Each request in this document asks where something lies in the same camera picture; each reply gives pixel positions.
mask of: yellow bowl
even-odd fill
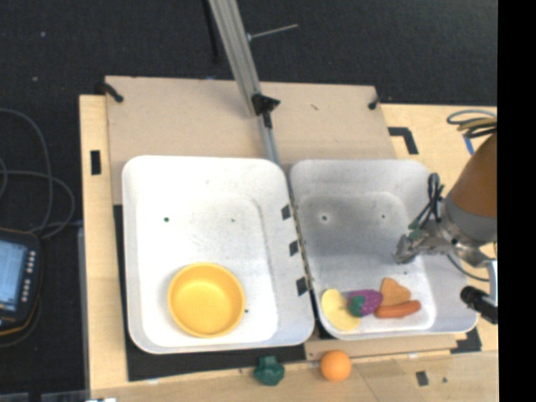
[[[198,263],[180,270],[169,285],[167,304],[175,322],[196,337],[231,332],[244,316],[245,295],[223,266]]]

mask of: orange ball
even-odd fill
[[[344,381],[352,372],[352,362],[345,352],[332,350],[322,356],[320,371],[329,381]]]

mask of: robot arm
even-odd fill
[[[446,198],[441,196],[443,186],[437,174],[430,175],[429,203],[411,222],[411,232],[400,237],[394,260],[408,263],[420,254],[455,255],[471,266],[486,267],[490,294],[468,286],[461,299],[489,322],[498,323],[497,259],[480,251],[484,245],[497,243],[497,119],[451,123],[460,125],[460,131],[469,129],[467,137],[491,136],[472,155]]]

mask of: device screen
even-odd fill
[[[0,240],[0,303],[17,306],[26,254],[25,246]]]

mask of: toy sink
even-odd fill
[[[149,353],[297,345],[315,324],[308,289],[320,306],[327,289],[378,290],[386,276],[411,290],[419,312],[363,317],[340,332],[318,308],[326,330],[355,340],[471,329],[477,314],[459,297],[466,277],[446,258],[392,258],[428,201],[428,175],[402,160],[302,161],[287,177],[265,159],[133,158],[122,173],[132,340]],[[215,338],[185,332],[168,310],[173,277],[200,262],[226,268],[245,295],[238,326]]]
[[[338,331],[318,308],[322,325],[345,340],[466,332],[477,314],[460,299],[466,277],[445,256],[418,256],[407,265],[393,253],[407,225],[428,203],[429,170],[410,160],[302,161],[291,169],[296,215],[318,306],[322,294],[379,290],[391,277],[422,308],[403,319],[363,317]]]

